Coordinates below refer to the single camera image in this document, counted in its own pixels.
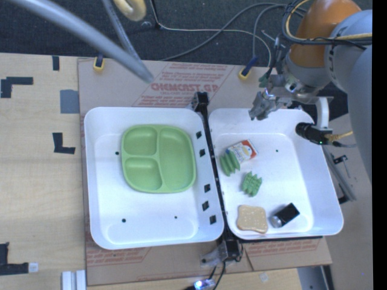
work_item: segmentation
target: green plate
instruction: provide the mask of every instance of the green plate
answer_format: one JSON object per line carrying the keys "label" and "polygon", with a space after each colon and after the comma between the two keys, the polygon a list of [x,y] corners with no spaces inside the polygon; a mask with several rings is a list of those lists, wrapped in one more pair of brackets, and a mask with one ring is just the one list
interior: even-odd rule
{"label": "green plate", "polygon": [[130,127],[122,136],[121,156],[126,182],[141,192],[182,192],[196,179],[191,139],[177,127],[162,124]]}

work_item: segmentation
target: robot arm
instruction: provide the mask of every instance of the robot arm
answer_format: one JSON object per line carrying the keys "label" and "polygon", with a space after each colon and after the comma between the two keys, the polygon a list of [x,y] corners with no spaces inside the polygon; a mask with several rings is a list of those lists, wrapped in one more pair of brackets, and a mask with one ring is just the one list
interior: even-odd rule
{"label": "robot arm", "polygon": [[293,101],[316,105],[317,123],[297,126],[296,131],[305,138],[313,135],[314,140],[308,139],[317,144],[327,144],[325,135],[332,133],[327,98],[317,94],[333,82],[348,96],[353,134],[372,182],[372,10],[363,11],[352,0],[314,0],[292,36],[290,16],[307,1],[295,1],[284,17],[283,34],[294,44],[277,67],[277,75],[264,78],[265,89],[257,93],[250,118],[265,119]]}

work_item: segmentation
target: cardboard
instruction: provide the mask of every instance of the cardboard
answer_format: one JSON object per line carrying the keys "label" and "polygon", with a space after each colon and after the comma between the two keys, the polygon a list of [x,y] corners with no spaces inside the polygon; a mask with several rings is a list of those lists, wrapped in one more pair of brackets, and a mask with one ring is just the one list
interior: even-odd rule
{"label": "cardboard", "polygon": [[[144,61],[155,77],[146,84],[111,59],[106,59],[102,72],[93,70],[93,62],[94,59],[78,61],[88,286],[207,277],[213,267],[204,266],[201,256],[213,251],[216,242],[112,251],[93,241],[89,231],[83,119],[98,106],[189,108],[197,91],[208,93],[209,114],[216,108],[250,108],[261,89],[257,79],[267,69],[253,67],[248,79],[242,81],[238,73],[243,66]],[[241,261],[228,264],[226,274],[331,263],[323,237],[244,243],[243,250]]]}

